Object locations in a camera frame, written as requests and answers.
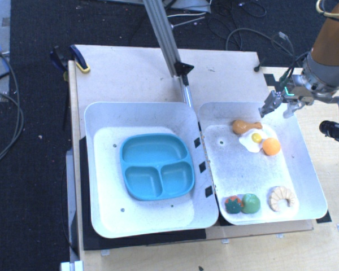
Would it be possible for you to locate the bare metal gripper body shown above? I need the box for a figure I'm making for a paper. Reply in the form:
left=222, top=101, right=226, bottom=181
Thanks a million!
left=281, top=72, right=336, bottom=104

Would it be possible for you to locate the brown chicken drumstick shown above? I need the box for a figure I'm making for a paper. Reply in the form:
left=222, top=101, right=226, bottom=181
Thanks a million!
left=232, top=119, right=264, bottom=136

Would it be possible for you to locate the orange ball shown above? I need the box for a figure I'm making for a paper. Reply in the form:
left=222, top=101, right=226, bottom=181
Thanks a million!
left=262, top=137, right=282, bottom=156

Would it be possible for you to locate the white fried egg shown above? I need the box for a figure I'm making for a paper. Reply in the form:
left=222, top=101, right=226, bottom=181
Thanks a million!
left=238, top=129, right=270, bottom=154

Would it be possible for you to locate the white plastic tray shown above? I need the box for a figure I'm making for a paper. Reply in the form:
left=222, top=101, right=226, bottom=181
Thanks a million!
left=197, top=101, right=329, bottom=226
left=84, top=101, right=220, bottom=239

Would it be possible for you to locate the thin black and white rod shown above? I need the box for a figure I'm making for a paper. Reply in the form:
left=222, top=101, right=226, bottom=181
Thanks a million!
left=181, top=76, right=217, bottom=200

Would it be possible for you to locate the beige croissant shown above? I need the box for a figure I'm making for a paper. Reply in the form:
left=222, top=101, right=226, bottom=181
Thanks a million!
left=268, top=185, right=296, bottom=212

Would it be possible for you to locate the green pepper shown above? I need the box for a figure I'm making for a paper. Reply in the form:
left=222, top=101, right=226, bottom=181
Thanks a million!
left=241, top=193, right=262, bottom=215

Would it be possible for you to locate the red and green strawberry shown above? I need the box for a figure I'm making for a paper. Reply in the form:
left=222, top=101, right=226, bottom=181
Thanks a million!
left=224, top=195, right=244, bottom=215

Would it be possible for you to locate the blue divided plate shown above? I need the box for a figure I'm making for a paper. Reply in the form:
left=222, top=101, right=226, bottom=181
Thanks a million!
left=119, top=133, right=196, bottom=202

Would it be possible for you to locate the pale flat board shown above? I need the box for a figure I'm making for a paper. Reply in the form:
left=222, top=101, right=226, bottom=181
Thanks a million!
left=73, top=44, right=314, bottom=248

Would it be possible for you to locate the black cylinder on white bracket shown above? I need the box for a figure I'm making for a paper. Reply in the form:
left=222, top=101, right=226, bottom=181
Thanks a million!
left=313, top=94, right=339, bottom=144

